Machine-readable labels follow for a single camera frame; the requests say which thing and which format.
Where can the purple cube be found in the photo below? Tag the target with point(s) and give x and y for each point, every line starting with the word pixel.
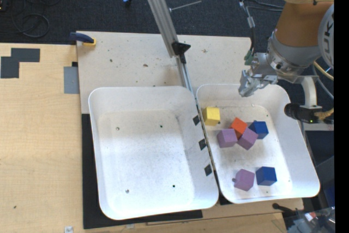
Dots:
pixel 244 179
pixel 227 138
pixel 247 139

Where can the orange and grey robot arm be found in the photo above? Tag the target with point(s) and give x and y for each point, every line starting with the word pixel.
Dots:
pixel 302 21

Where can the white plastic tray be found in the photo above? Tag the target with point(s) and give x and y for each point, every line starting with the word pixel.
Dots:
pixel 272 155
pixel 147 155

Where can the orange cube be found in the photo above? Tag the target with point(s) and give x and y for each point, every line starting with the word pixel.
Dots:
pixel 239 125

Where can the pale wood board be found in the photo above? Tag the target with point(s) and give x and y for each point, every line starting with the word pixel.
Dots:
pixel 131 62

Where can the black cylinder on white bracket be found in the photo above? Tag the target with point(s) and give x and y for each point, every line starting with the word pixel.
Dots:
pixel 300 112

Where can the blue cube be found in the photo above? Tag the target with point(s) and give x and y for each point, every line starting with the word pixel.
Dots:
pixel 266 176
pixel 259 128

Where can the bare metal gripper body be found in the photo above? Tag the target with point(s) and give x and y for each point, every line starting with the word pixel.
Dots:
pixel 263 65

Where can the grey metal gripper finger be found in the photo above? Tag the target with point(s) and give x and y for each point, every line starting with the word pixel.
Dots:
pixel 244 84
pixel 259 84

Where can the yellow cube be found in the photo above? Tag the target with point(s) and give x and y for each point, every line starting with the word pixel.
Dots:
pixel 211 116

